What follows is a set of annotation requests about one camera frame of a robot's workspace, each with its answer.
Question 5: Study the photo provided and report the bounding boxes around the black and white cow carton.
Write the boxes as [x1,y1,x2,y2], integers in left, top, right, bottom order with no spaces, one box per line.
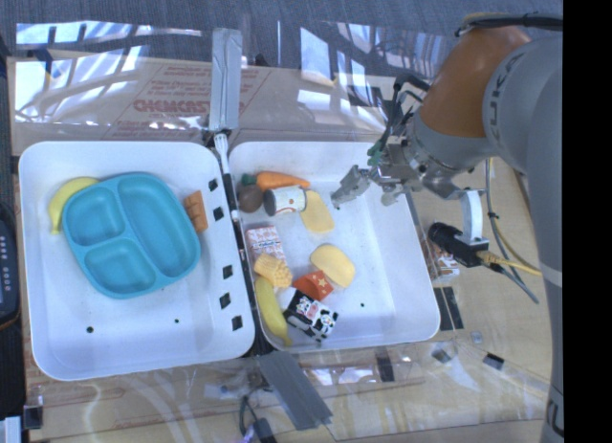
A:
[282,288,340,343]

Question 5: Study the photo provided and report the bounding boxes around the yellow banana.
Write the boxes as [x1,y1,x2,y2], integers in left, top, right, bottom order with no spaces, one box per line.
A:
[253,276,294,348]
[47,176,101,236]

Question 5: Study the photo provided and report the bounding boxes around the black block with thin wires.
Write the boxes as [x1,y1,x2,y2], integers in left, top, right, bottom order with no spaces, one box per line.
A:
[238,395,279,443]

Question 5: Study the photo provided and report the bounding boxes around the orange carton with star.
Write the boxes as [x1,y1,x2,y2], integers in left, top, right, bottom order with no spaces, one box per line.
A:
[292,269,336,302]

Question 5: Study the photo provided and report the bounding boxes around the blue divided plate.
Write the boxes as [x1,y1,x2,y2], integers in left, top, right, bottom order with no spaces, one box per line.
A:
[61,171,203,300]

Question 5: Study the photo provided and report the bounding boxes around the white plastic tray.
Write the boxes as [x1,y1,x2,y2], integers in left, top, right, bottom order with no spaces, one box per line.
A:
[228,140,442,353]
[17,140,256,382]

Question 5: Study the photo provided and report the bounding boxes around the orange carrot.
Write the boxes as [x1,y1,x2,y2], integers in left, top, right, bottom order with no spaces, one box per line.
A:
[240,170,312,192]

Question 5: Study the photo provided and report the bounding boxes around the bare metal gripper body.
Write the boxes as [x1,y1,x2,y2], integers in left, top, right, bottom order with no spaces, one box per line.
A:
[367,141,466,201]

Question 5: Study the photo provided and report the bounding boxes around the yellow corn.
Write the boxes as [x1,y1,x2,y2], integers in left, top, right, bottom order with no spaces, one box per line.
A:
[252,252,295,289]

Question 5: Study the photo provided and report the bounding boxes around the orange toy bread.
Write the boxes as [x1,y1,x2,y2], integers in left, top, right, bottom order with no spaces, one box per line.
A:
[184,189,210,234]

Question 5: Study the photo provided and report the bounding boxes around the brown cardboard board, red print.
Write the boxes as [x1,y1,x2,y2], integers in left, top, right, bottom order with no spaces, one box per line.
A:
[7,55,552,443]

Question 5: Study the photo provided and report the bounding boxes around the black cylinder on white bracket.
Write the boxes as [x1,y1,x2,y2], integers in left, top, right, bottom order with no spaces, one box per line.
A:
[426,188,492,269]

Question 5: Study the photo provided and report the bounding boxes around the yellow oval toy food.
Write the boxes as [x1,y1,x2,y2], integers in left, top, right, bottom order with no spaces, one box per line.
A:
[309,243,357,289]
[299,189,336,235]

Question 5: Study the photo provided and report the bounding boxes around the brown round toy fruit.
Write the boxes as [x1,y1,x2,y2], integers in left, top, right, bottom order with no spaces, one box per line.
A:
[237,185,266,214]

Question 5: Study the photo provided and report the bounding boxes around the white can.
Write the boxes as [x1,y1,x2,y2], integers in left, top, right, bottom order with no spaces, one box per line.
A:
[262,185,308,218]

